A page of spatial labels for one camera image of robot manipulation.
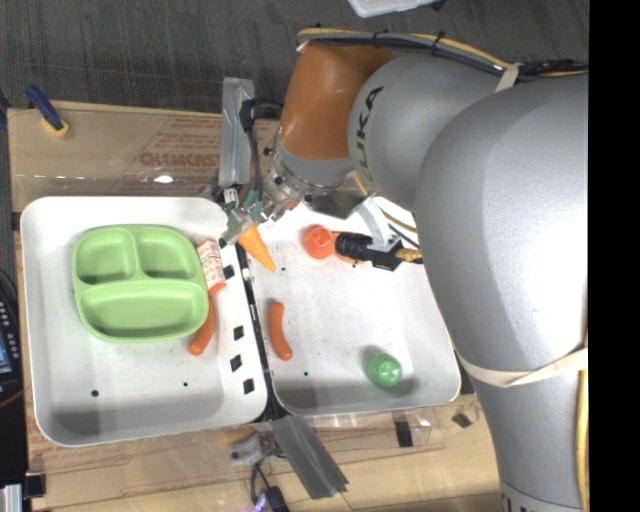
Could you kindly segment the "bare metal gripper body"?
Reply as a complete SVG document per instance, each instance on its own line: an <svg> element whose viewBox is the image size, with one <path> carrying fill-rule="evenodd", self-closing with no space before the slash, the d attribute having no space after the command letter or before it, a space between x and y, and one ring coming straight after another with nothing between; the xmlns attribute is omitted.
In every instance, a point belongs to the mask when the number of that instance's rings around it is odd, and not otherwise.
<svg viewBox="0 0 640 512"><path fill-rule="evenodd" d="M233 184L223 192L228 224L262 224L278 221L300 203L304 193L279 160L268 167L250 168L246 184Z"/></svg>

